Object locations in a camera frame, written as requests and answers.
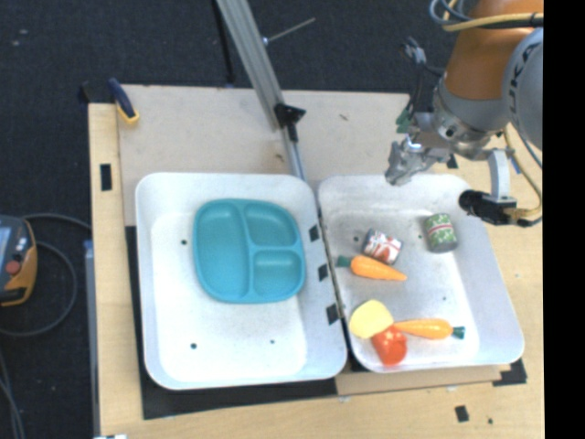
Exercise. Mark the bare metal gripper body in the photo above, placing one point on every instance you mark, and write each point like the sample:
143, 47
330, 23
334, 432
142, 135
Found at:
450, 140

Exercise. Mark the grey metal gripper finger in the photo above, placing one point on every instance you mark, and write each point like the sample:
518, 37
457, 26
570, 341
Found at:
396, 163
413, 166

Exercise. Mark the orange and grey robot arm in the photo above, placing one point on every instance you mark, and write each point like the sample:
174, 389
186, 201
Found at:
489, 62

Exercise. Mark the green and white can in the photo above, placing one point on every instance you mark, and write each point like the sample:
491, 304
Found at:
441, 232

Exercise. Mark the red and white can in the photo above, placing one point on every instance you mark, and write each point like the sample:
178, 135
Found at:
381, 246

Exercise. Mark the orange carrot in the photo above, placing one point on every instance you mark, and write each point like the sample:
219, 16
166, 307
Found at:
372, 268
425, 328

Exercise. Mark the white plastic tray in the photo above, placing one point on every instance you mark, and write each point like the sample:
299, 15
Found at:
228, 336
439, 291

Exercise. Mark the yellow rounded toy food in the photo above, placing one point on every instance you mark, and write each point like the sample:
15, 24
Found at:
369, 319

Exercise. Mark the red toy pepper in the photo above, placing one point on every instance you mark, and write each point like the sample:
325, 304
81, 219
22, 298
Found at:
390, 348

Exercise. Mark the pale wood board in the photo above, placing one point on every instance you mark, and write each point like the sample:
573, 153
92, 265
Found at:
205, 135

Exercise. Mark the teal divided plate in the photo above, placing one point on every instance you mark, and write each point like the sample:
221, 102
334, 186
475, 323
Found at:
224, 249

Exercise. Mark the black cylinder on white bracket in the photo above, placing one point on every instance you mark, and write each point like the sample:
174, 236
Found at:
491, 206

